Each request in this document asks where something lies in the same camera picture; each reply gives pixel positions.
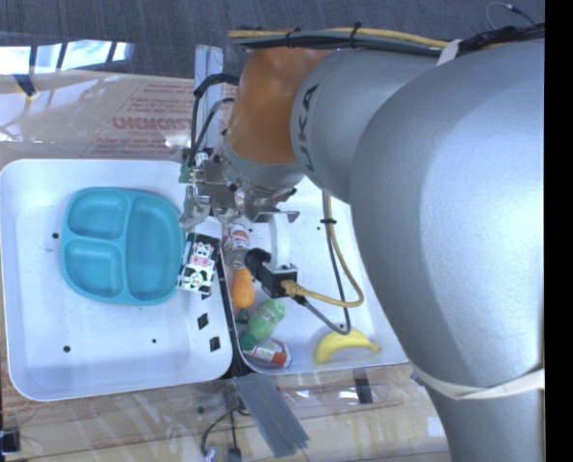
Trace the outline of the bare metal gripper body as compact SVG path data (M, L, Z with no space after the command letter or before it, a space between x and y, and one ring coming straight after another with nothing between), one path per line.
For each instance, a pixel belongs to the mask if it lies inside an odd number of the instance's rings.
M257 163L237 154L197 154L188 167L197 192L210 197L211 213L214 207L238 209L252 223L270 221L300 182L295 163Z

